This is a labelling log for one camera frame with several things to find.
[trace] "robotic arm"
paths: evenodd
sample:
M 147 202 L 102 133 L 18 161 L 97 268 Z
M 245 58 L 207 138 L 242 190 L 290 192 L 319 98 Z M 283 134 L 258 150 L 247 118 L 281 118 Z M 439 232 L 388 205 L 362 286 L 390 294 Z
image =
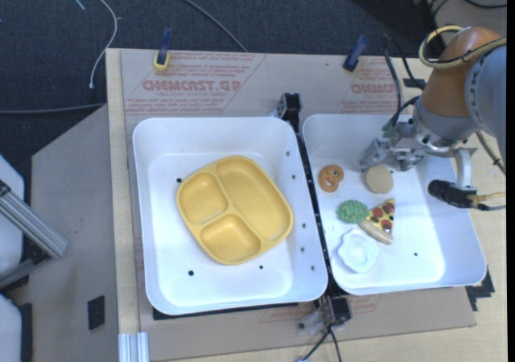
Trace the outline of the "robotic arm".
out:
M 455 32 L 438 60 L 426 58 L 426 47 L 437 35 Z M 374 139 L 360 161 L 365 171 L 394 154 L 407 171 L 430 155 L 454 157 L 458 182 L 435 180 L 429 192 L 449 204 L 470 208 L 475 195 L 470 183 L 471 151 L 461 145 L 484 131 L 497 140 L 506 164 L 506 38 L 483 27 L 446 26 L 431 32 L 419 58 L 433 68 L 422 95 L 413 103 L 408 122 L 393 118 L 383 139 Z

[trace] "blue clip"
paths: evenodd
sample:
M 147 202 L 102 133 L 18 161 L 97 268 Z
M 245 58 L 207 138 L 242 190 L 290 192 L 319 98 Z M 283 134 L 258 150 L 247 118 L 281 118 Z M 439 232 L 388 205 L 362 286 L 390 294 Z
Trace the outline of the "blue clip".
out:
M 360 36 L 351 52 L 348 54 L 347 59 L 345 60 L 343 65 L 344 69 L 347 69 L 350 72 L 354 72 L 354 69 L 357 66 L 357 62 L 359 61 L 357 58 L 360 57 L 360 54 L 362 53 L 363 49 L 365 49 L 368 42 L 369 40 L 366 37 Z
M 170 53 L 168 53 L 168 49 L 170 48 L 172 36 L 173 32 L 171 31 L 171 27 L 165 27 L 163 38 L 161 40 L 161 48 L 155 54 L 154 58 L 155 70 L 164 70 L 168 67 L 168 60 L 170 59 Z

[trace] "yellow plate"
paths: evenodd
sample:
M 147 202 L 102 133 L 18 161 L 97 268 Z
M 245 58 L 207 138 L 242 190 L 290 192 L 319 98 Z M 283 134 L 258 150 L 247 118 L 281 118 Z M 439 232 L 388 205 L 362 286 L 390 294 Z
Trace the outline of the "yellow plate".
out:
M 293 227 L 291 207 L 267 173 L 250 158 L 231 156 L 186 178 L 177 206 L 205 252 L 225 265 L 257 257 Z

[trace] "pizza slice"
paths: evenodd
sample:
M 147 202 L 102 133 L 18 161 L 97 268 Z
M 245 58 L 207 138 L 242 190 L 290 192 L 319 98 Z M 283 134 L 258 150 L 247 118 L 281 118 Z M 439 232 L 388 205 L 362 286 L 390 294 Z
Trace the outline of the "pizza slice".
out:
M 393 213 L 395 212 L 395 199 L 391 198 L 378 204 L 369 210 L 367 217 L 359 222 L 362 228 L 371 237 L 389 245 L 392 243 L 393 236 Z

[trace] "toy donut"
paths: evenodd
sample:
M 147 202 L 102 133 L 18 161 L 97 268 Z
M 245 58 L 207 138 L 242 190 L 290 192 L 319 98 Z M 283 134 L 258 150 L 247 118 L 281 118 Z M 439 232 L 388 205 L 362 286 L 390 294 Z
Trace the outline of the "toy donut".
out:
M 338 189 L 338 186 L 343 179 L 344 171 L 338 165 L 328 165 L 319 173 L 319 185 L 327 192 L 334 192 Z

